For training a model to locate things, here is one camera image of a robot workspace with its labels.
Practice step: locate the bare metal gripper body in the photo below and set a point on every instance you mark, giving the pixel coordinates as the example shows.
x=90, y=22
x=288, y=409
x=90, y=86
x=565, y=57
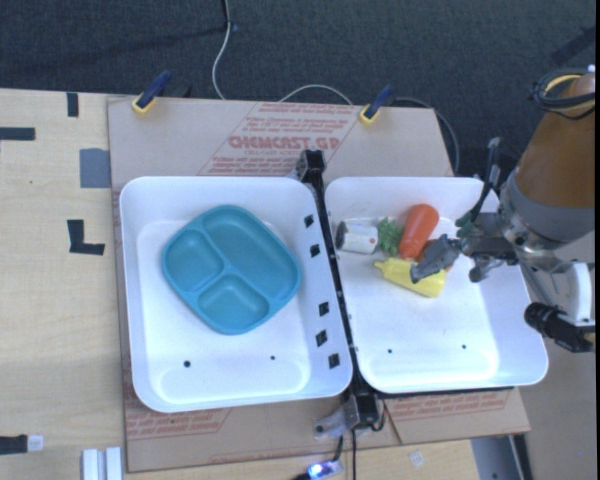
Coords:
x=495, y=240

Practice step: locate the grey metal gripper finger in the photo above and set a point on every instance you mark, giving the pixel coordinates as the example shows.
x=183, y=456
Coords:
x=437, y=255
x=482, y=269

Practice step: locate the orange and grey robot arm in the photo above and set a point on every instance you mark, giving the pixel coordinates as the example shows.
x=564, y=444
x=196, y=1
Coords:
x=555, y=153

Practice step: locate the orange bottle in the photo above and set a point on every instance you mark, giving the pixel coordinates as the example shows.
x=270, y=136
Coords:
x=417, y=228

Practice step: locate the yellow bottle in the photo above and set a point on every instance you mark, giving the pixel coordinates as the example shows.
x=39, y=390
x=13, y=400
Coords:
x=405, y=274

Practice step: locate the white plastic tray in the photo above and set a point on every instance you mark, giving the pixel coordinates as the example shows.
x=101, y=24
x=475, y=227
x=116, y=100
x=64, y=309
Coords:
x=220, y=368
x=430, y=338

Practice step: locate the blue divided plate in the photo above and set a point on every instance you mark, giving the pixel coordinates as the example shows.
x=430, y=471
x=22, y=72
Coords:
x=230, y=268

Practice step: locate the brown cardboard board red print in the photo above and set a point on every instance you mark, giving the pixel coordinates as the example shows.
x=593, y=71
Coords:
x=180, y=138

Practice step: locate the black cylinder on white bracket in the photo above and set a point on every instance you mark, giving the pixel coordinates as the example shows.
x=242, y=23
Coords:
x=560, y=325

